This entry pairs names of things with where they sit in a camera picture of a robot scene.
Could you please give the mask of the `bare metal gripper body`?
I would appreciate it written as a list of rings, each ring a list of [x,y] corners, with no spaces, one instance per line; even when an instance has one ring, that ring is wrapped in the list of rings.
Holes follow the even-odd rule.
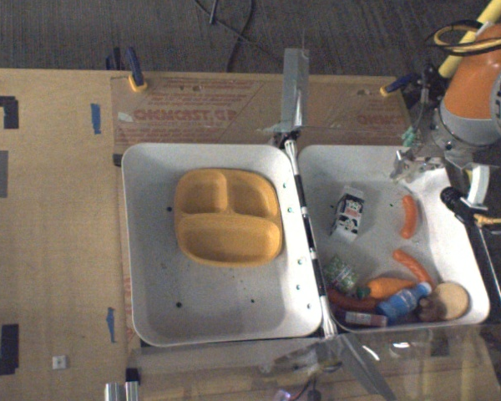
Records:
[[[415,170],[436,170],[446,164],[446,156],[456,147],[457,141],[452,137],[418,134],[409,149],[409,160]]]

